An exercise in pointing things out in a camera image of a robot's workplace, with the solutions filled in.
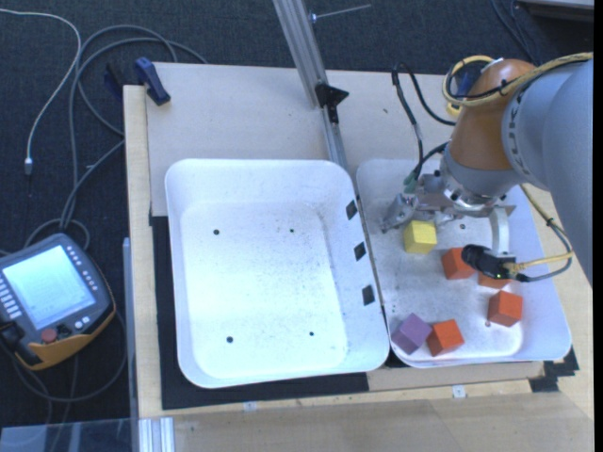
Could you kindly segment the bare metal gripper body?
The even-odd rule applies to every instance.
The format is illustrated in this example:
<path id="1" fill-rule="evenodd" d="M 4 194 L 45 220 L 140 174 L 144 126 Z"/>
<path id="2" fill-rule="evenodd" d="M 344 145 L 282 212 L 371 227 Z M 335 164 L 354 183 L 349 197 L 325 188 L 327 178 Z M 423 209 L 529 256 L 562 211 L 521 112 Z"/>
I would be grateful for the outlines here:
<path id="1" fill-rule="evenodd" d="M 408 192 L 417 217 L 488 218 L 496 209 L 509 216 L 516 205 L 505 202 L 513 185 L 505 181 L 507 177 L 504 171 L 463 171 L 457 175 L 434 171 L 420 176 L 411 171 Z"/>

